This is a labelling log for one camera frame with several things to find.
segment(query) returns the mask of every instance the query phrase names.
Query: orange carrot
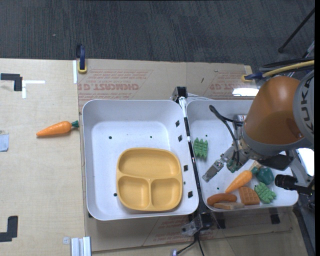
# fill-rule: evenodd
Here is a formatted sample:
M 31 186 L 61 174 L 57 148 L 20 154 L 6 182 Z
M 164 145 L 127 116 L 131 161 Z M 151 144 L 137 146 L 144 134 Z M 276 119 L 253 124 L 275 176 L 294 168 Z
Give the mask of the orange carrot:
M 247 184 L 252 179 L 252 172 L 249 170 L 244 170 L 241 172 L 226 188 L 225 192 L 230 193 L 243 185 Z
M 58 122 L 47 128 L 44 128 L 41 131 L 38 131 L 36 135 L 38 137 L 41 137 L 41 136 L 49 136 L 49 135 L 56 135 L 56 134 L 65 134 L 67 132 L 70 132 L 72 127 L 79 127 L 79 122 L 78 121 L 74 121 L 72 123 L 69 121 Z

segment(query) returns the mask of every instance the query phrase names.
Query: brown sausage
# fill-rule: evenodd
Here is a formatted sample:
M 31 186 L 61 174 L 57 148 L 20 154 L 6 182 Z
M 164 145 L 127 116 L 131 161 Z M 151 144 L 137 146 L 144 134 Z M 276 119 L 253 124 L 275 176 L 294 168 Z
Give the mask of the brown sausage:
M 219 202 L 235 202 L 237 201 L 237 196 L 230 193 L 218 193 L 212 196 L 209 196 L 206 200 L 207 204 L 214 206 L 215 203 Z

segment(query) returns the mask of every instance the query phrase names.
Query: table surface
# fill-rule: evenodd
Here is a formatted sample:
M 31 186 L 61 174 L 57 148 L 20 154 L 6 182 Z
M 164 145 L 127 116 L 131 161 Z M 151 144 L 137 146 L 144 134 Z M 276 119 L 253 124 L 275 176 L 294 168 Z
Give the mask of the table surface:
M 141 61 L 125 60 L 96 62 L 108 67 L 114 65 L 114 69 L 132 69 L 141 64 Z M 2 256 L 68 256 L 70 245 L 63 243 L 64 238 L 86 236 L 87 211 L 79 129 L 64 136 L 36 137 L 37 131 L 51 124 L 79 119 L 81 104 L 78 101 L 74 63 L 72 60 L 0 59 L 1 73 L 20 74 L 24 81 L 33 81 L 26 84 L 26 98 L 22 98 L 21 91 L 13 90 L 13 81 L 0 80 L 0 130 L 9 133 L 9 149 L 0 152 L 0 233 L 7 231 L 8 217 L 18 216 L 17 237 L 12 238 L 12 241 L 0 242 Z M 176 80 L 168 82 L 163 79 L 157 82 L 163 85 L 162 88 L 155 86 L 155 91 L 152 88 L 146 89 L 145 95 L 136 92 L 135 97 L 140 99 L 168 97 L 175 86 L 188 85 L 190 81 L 194 84 L 193 79 L 202 76 L 200 70 L 203 67 L 209 68 L 208 65 L 203 66 L 203 63 L 174 65 L 145 61 L 143 65 L 149 67 L 153 74 L 164 65 L 172 65 L 171 69 L 166 68 L 166 72 L 176 72 Z M 139 79 L 143 80 L 142 77 L 136 77 L 137 81 Z M 290 223 L 288 231 L 227 237 L 223 230 L 218 230 L 220 238 L 201 241 L 203 252 L 206 256 L 213 252 L 225 256 L 308 255 L 295 214 L 290 211 L 287 218 Z M 171 249 L 179 250 L 187 244 L 135 248 L 125 248 L 123 245 L 122 249 L 97 251 L 93 254 L 162 256 L 169 255 Z M 190 247 L 183 255 L 201 255 L 199 245 Z

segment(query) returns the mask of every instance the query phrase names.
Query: gray floor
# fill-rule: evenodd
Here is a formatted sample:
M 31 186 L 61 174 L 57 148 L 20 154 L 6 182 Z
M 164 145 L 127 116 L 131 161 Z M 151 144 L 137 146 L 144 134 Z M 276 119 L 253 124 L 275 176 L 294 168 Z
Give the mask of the gray floor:
M 96 1 L 1 0 L 0 58 L 86 58 L 237 63 L 259 67 L 301 58 L 315 40 L 315 0 Z M 308 254 L 315 215 L 296 205 Z

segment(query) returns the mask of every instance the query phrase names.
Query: brown waffle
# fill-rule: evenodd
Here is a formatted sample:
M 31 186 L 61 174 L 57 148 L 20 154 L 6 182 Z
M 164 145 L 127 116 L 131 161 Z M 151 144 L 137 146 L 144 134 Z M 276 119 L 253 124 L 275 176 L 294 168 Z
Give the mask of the brown waffle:
M 236 210 L 244 208 L 245 205 L 242 202 L 216 202 L 213 207 L 224 210 Z
M 239 190 L 241 202 L 245 206 L 260 204 L 260 198 L 258 194 L 250 187 L 242 186 L 238 190 Z

